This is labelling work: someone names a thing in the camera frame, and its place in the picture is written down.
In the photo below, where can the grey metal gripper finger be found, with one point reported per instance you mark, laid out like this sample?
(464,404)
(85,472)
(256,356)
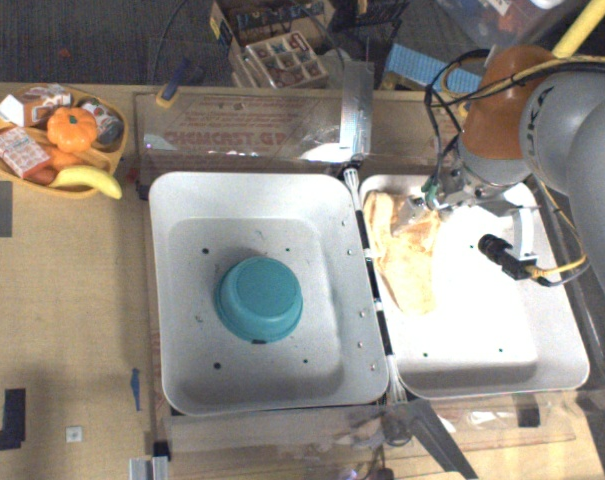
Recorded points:
(408,213)

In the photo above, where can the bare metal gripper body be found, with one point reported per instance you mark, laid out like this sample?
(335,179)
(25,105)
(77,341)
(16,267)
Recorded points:
(459,188)

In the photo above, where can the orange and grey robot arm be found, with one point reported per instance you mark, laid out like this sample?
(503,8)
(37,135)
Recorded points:
(572,133)

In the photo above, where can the yellow pizza slice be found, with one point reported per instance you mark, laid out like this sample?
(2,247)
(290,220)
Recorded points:
(407,268)

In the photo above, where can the white plastic tray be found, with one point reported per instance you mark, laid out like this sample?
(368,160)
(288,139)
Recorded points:
(282,198)
(482,318)

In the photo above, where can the teal bowl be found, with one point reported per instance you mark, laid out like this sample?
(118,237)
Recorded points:
(259,298)

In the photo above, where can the brown cardboard box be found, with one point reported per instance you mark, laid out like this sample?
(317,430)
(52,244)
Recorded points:
(267,23)

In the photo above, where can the orange divided plate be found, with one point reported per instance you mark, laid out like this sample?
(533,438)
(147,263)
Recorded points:
(102,158)

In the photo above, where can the small red and white can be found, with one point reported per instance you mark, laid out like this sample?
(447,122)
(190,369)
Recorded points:
(104,120)

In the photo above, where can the yellow banana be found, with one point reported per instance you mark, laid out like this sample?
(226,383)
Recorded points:
(89,178)

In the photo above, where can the orange pumpkin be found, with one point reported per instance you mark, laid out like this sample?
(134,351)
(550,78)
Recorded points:
(72,129)

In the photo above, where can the orange carrot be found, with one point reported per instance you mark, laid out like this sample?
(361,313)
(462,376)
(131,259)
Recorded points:
(64,159)

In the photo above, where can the red sausage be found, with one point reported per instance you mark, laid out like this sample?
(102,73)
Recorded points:
(43,175)

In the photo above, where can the brown and red carton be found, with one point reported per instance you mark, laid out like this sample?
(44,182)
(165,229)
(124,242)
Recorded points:
(44,104)

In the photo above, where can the pink and white carton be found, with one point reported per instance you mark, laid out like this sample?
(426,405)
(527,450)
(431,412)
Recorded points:
(19,152)

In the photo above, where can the small white square tile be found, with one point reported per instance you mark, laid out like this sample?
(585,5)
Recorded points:
(74,434)

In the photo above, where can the black cylinder on white bracket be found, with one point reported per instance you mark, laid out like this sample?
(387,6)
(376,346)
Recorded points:
(497,247)

